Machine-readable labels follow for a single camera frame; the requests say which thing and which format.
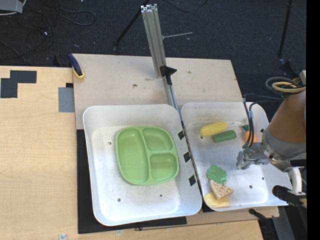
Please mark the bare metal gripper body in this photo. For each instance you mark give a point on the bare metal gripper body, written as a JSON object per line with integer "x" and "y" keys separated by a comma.
{"x": 261, "y": 155}

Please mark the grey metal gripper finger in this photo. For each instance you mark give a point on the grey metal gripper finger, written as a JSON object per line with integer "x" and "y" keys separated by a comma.
{"x": 250, "y": 164}
{"x": 240, "y": 161}

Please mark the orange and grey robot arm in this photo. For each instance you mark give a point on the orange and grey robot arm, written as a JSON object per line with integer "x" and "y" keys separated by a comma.
{"x": 287, "y": 124}

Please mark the white plastic tray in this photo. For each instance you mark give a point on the white plastic tray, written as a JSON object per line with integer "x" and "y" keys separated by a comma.
{"x": 225, "y": 156}
{"x": 107, "y": 184}

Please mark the orange carrot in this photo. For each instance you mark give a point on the orange carrot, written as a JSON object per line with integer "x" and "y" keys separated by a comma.
{"x": 247, "y": 135}

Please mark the green lettuce leaf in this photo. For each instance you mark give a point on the green lettuce leaf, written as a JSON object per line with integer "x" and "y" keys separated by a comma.
{"x": 216, "y": 173}

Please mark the green cucumber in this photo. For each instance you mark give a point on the green cucumber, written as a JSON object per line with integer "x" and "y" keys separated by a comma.
{"x": 224, "y": 136}

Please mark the tan waffle slice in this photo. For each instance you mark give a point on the tan waffle slice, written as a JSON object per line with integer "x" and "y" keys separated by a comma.
{"x": 221, "y": 191}

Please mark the yellow corn cob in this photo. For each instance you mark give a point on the yellow corn cob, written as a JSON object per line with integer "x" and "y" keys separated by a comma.
{"x": 212, "y": 129}

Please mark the yellow cheese slice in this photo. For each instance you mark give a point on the yellow cheese slice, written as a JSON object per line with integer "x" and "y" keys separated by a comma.
{"x": 212, "y": 202}

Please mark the thin black and white rod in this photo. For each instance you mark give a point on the thin black and white rod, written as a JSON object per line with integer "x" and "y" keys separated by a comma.
{"x": 171, "y": 95}

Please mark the green divided plate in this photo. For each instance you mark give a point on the green divided plate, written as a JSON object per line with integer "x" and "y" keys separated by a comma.
{"x": 132, "y": 154}

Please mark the pale wood board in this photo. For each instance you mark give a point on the pale wood board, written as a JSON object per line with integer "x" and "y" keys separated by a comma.
{"x": 120, "y": 84}

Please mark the black cylinder on white bracket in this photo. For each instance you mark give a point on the black cylinder on white bracket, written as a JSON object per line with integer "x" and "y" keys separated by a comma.
{"x": 287, "y": 195}

